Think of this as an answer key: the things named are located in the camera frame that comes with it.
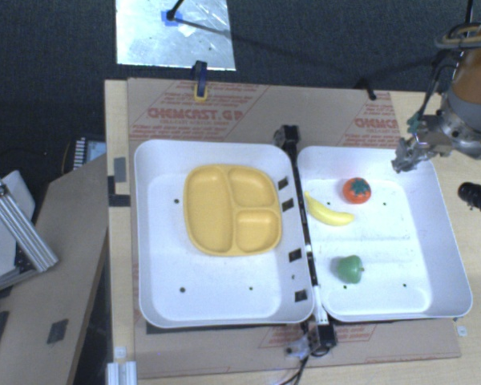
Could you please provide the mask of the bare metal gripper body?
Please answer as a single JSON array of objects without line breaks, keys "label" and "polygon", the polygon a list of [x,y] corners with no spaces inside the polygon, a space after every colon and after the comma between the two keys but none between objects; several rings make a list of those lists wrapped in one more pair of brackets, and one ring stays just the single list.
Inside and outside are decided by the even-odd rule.
[{"label": "bare metal gripper body", "polygon": [[474,160],[481,160],[481,132],[460,119],[425,115],[414,134],[414,147],[425,159],[449,156],[457,151]]}]

